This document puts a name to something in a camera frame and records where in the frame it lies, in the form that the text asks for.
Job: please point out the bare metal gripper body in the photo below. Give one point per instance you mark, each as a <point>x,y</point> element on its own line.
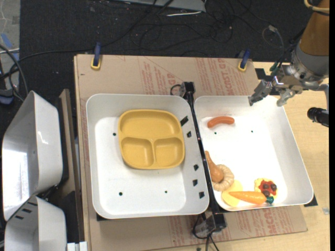
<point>290,81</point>

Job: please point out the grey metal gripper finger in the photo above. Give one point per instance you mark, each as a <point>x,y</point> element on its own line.
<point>285,95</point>
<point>259,93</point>

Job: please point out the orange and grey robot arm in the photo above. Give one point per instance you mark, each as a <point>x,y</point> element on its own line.
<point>315,33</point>

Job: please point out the orange sausage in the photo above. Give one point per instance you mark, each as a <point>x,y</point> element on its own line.
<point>220,121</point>

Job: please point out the beige ridged doughnut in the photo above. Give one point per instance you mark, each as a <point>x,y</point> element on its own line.
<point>228,178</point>

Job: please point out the brown chicken drumstick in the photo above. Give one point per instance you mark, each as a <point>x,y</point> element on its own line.
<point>216,173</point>

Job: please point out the yellow pizza slice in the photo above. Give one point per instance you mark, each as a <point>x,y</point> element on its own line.
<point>265,186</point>

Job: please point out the orange carrot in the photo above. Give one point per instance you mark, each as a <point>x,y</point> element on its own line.
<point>248,197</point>

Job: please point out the pale yellow round biscuit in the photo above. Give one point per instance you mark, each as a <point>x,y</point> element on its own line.
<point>228,199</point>

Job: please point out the brown cardboard board red print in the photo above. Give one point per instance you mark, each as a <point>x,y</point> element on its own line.
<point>146,72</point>

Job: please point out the yellow divided plate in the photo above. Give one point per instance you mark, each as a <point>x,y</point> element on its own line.
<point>151,140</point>

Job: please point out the black cylinder on white bracket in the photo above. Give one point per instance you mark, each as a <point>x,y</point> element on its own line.
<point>318,115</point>

